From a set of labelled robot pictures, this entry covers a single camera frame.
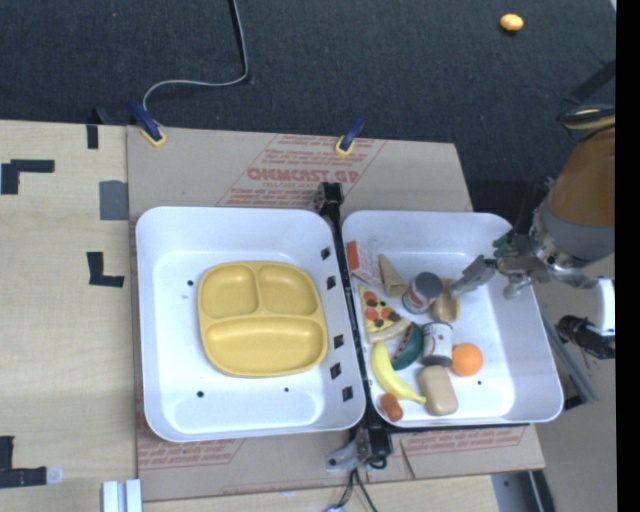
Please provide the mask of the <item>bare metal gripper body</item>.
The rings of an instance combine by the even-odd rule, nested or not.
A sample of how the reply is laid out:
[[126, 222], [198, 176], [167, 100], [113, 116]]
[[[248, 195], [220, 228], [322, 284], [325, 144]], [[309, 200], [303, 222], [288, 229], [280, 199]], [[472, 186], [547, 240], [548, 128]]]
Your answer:
[[576, 289], [591, 289], [598, 280], [583, 268], [597, 260], [598, 230], [535, 214], [525, 234], [511, 229], [494, 241], [497, 270], [508, 277], [524, 274], [535, 283], [555, 280]]

